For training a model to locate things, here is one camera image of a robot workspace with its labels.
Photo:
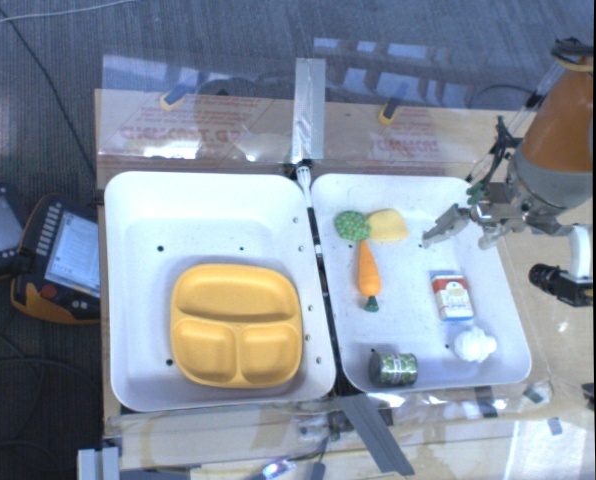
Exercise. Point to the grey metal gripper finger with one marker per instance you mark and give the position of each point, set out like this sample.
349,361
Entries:
445,227
490,238

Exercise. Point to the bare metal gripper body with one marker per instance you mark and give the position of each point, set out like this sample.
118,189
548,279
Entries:
503,213

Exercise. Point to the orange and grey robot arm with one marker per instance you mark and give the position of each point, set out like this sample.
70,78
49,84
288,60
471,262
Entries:
558,128

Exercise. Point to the yellow toy bread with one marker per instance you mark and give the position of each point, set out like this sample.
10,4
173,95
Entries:
388,225

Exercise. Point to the red and white carton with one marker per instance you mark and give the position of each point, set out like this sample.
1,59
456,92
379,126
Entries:
452,295

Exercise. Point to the orange carrot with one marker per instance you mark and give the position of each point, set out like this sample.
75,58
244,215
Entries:
368,270

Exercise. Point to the green dotted toy vegetable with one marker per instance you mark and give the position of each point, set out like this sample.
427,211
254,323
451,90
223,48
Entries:
351,225

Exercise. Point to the white lumpy toy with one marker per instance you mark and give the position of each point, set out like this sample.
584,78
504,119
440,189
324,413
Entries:
474,344

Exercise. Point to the white plastic tray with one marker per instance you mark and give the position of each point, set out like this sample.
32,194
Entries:
143,318
408,328

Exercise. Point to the green can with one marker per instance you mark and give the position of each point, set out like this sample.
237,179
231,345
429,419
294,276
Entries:
394,368

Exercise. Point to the yellow divided plate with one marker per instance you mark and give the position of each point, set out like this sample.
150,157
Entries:
235,325

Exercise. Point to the black cylinder on white bracket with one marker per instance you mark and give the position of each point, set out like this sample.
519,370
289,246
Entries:
558,278

